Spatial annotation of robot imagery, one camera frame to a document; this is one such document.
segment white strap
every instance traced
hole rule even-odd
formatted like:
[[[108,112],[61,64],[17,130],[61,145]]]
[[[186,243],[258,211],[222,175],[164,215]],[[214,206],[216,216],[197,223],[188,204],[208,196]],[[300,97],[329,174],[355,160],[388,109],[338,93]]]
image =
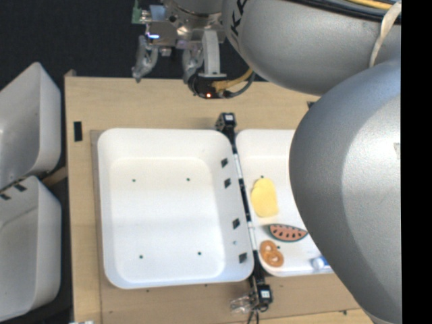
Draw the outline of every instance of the white strap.
[[[402,11],[402,1],[398,1],[397,3],[394,3],[389,8],[387,13],[384,15],[383,21],[381,22],[381,31],[379,33],[377,40],[375,41],[375,45],[373,46],[373,50],[371,54],[371,59],[369,60],[370,68],[374,66],[381,45],[383,44],[385,37],[389,34],[390,30],[392,29],[392,26],[394,25],[394,22],[396,21],[396,18],[398,17],[401,11]]]

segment wooden table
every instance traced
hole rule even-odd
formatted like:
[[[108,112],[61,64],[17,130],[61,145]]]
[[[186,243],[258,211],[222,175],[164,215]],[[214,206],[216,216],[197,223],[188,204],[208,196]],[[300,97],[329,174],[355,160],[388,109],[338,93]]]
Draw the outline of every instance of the wooden table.
[[[109,128],[212,129],[221,112],[235,113],[237,131],[294,129],[317,97],[255,82],[230,100],[193,97],[181,80],[65,77],[67,173],[74,320],[118,323],[238,323],[229,301],[248,282],[121,290],[109,283],[98,244],[90,132]],[[261,314],[268,324],[364,323],[370,319],[334,274],[268,277],[274,295]]]

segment dark floor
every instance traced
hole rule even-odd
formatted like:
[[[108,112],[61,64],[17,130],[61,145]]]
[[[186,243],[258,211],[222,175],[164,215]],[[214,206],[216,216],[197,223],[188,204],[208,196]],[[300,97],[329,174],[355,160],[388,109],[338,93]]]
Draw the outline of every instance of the dark floor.
[[[39,61],[63,92],[63,75],[130,77],[142,26],[130,23],[134,0],[0,0],[0,90]],[[144,6],[157,0],[143,0]],[[181,53],[159,58],[149,78],[181,78]],[[221,46],[221,71],[229,78],[247,65],[228,44]],[[64,164],[62,155],[59,167]],[[63,205],[63,279],[52,304],[5,324],[66,324],[70,321],[71,273],[67,181],[54,194]]]

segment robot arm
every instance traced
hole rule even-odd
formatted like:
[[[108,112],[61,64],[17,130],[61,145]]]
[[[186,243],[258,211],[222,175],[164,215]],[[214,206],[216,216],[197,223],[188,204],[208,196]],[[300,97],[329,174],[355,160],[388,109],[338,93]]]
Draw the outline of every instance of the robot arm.
[[[315,244],[376,324],[402,323],[398,1],[163,0],[136,18],[146,24],[137,80],[153,52],[176,47],[195,95],[239,95],[220,73],[227,37],[251,68],[245,88],[256,72],[323,95],[292,141],[292,190]]]

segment wooden surface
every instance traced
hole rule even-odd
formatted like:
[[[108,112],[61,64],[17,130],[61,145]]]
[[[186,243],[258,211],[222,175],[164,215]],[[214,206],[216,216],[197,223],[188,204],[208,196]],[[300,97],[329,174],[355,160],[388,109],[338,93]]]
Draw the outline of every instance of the wooden surface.
[[[212,129],[221,112],[236,114],[238,131],[292,129],[307,112],[307,102],[316,100],[265,82],[254,83],[235,99],[206,101],[193,97],[180,80],[146,79],[137,84],[129,78],[65,77],[74,320],[159,324],[237,323],[246,319],[244,315],[233,316],[229,310],[230,299],[248,291],[246,281],[150,290],[121,290],[107,281],[98,257],[101,247],[97,243],[90,131],[116,127]],[[74,122],[82,124],[81,141],[75,141]],[[358,308],[334,274],[268,277],[267,281],[275,301],[261,320]],[[370,320],[359,313],[349,323],[369,324]],[[343,320],[351,312],[345,317],[329,315],[340,318],[334,323],[348,323]],[[269,324],[306,323],[288,320],[294,318]]]

